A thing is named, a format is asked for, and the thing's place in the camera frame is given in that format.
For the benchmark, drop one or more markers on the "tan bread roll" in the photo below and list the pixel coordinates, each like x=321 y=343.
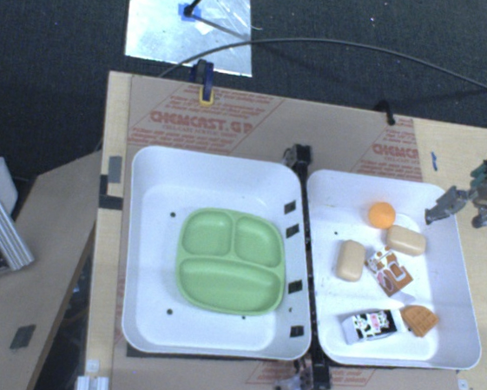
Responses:
x=406 y=240
x=350 y=261

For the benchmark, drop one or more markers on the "orange ball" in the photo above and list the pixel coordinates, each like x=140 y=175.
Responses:
x=382 y=214

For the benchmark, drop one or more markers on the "brown and white carton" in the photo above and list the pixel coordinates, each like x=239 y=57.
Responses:
x=389 y=274

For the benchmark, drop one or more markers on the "white plastic tray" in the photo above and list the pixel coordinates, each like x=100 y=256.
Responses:
x=155 y=245
x=445 y=300

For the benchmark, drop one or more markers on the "orange waffle biscuit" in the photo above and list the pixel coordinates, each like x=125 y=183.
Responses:
x=419 y=320

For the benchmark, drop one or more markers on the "brown cardboard board red print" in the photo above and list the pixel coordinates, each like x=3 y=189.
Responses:
x=329 y=129

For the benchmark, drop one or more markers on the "black and white carton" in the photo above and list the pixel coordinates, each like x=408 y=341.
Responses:
x=370 y=327

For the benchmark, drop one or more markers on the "thin black rod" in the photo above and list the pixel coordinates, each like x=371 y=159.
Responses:
x=307 y=245

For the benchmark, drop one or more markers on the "green divided plate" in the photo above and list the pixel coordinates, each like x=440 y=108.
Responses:
x=225 y=279

